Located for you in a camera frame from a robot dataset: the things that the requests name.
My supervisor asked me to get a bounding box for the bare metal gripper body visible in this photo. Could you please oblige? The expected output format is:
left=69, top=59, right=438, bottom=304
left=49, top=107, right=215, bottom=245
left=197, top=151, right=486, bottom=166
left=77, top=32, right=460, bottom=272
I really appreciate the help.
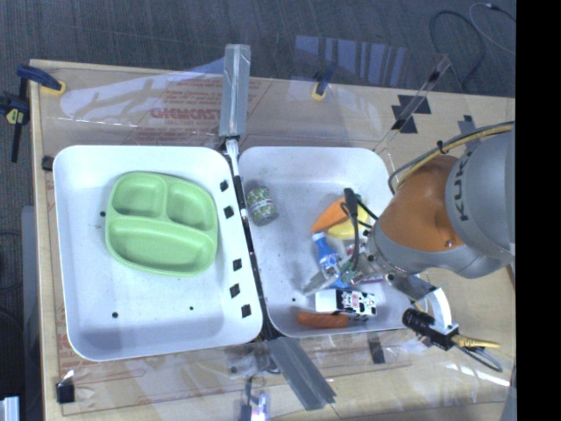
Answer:
left=337, top=254, right=396, bottom=287

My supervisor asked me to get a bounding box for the blue and white bottle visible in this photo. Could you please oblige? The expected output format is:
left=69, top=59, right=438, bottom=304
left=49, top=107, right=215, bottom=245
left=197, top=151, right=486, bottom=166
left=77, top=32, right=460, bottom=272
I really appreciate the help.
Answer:
left=311, top=231, right=352, bottom=290

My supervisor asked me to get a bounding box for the white carton with black patches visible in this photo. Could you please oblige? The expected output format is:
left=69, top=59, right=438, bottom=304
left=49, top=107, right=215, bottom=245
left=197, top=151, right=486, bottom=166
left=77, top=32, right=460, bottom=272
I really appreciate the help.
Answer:
left=314, top=288, right=379, bottom=318

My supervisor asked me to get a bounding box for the orange sausage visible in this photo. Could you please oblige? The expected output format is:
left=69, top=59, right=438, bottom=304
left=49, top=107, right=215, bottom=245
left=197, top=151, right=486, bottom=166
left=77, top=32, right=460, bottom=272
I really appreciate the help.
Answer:
left=295, top=310, right=351, bottom=330

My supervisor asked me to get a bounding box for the yellow toy fruit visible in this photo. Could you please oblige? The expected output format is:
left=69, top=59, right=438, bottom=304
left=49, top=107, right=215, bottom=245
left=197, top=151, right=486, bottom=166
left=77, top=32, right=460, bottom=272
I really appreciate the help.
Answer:
left=326, top=203, right=374, bottom=240

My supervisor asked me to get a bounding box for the orange carrot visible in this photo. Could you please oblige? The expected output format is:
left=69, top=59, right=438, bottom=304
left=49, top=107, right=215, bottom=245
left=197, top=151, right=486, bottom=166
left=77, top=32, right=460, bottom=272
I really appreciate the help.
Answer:
left=310, top=196, right=352, bottom=234

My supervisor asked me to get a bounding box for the green patterned can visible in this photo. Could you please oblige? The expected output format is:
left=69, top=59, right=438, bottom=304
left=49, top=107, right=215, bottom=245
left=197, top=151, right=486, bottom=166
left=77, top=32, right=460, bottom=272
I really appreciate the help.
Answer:
left=245, top=185, right=281, bottom=227

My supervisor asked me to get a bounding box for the white plastic tray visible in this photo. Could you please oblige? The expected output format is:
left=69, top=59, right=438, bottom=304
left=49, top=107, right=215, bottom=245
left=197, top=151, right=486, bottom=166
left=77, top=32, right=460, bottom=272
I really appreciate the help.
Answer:
left=237, top=146, right=430, bottom=339
left=52, top=144, right=265, bottom=363

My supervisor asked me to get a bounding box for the green divided plate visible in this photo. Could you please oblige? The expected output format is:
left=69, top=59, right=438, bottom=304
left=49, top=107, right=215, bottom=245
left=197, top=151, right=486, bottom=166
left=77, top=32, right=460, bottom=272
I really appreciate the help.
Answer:
left=103, top=170, right=220, bottom=277

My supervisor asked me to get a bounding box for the brown cardboard board red print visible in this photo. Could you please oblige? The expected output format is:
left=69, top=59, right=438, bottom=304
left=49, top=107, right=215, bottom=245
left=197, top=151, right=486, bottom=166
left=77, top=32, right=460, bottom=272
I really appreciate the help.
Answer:
left=37, top=73, right=517, bottom=417

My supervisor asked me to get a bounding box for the black cylinder on white bracket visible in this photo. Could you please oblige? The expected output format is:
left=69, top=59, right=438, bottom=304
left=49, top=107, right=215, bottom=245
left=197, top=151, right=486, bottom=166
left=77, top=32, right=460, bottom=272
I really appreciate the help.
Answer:
left=401, top=285, right=461, bottom=353

